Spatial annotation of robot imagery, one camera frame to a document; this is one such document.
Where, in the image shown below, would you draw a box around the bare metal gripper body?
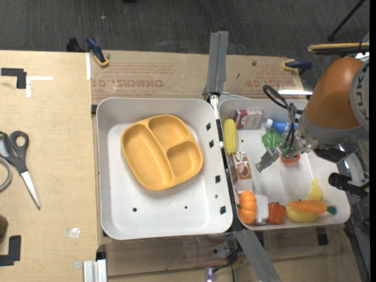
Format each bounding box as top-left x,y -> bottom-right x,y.
278,131 -> 321,159

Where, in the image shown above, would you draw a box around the small orange bowl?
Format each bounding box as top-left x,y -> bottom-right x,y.
280,152 -> 301,164

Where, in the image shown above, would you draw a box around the brown and white milk carton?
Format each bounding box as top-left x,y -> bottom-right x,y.
228,151 -> 254,192

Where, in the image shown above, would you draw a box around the blue bottle with white cap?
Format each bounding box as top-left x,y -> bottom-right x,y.
264,117 -> 298,135

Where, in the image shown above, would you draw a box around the white plastic tray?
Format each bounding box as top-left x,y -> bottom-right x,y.
96,97 -> 234,241
218,98 -> 352,231

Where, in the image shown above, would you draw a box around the red and white carton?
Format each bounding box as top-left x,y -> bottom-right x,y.
233,109 -> 264,130

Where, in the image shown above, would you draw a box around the yellow corn cob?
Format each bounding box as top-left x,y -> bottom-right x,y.
223,118 -> 239,156

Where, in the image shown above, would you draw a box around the white can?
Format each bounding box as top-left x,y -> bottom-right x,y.
254,194 -> 270,226

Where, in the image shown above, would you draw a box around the orange pumpkin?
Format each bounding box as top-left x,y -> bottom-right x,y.
236,190 -> 258,225

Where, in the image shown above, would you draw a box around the orange bell pepper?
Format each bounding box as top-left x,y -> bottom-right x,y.
266,202 -> 287,226

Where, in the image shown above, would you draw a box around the orange carrot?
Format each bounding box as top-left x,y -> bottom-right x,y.
287,199 -> 337,216

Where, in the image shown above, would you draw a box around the yellow banana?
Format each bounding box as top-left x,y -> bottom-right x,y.
286,178 -> 324,224

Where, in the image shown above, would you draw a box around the orange divided plate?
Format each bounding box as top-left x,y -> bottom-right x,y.
120,113 -> 204,192

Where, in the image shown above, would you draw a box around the brown cardboard board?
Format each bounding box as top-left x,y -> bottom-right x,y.
90,50 -> 355,277

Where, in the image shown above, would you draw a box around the grey scissors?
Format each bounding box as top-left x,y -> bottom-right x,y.
0,130 -> 41,211

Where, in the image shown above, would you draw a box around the black cylinder on white bracket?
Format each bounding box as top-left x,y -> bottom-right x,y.
328,145 -> 370,200

